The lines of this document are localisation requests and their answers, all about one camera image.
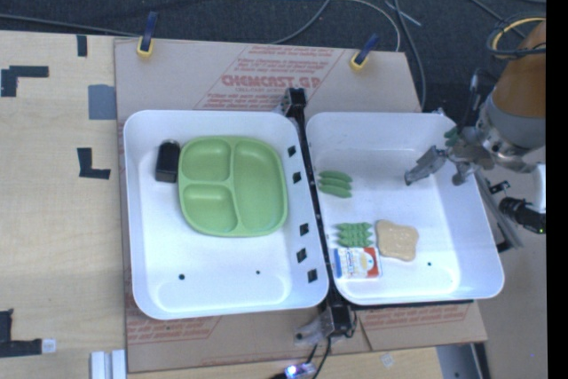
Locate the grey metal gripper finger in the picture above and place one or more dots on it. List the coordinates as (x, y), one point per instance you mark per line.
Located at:
(462, 173)
(423, 166)

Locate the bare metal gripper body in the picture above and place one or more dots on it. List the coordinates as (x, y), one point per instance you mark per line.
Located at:
(483, 151)

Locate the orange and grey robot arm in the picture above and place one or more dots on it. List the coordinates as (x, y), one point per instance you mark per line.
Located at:
(521, 93)

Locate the white plastic tray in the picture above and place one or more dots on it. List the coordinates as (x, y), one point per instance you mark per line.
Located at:
(213, 270)
(399, 155)

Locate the tan bread slice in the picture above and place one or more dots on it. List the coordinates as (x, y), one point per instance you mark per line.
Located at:
(397, 239)

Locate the green ridged pea pods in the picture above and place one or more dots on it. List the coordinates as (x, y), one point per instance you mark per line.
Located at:
(353, 234)

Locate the thin black rod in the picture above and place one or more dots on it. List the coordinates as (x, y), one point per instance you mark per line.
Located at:
(316, 208)

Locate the white red and blue packet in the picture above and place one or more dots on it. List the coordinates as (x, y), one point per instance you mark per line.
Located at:
(357, 262)

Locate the green divided plate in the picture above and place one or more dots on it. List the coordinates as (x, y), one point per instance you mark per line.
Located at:
(233, 186)

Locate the brown cardboard board red print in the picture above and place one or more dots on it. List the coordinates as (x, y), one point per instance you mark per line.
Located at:
(186, 71)

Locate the small black bottle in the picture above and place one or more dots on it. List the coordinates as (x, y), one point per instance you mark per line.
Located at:
(167, 162)

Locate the black cylinder on white bracket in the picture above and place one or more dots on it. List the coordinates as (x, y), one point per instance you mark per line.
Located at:
(528, 208)

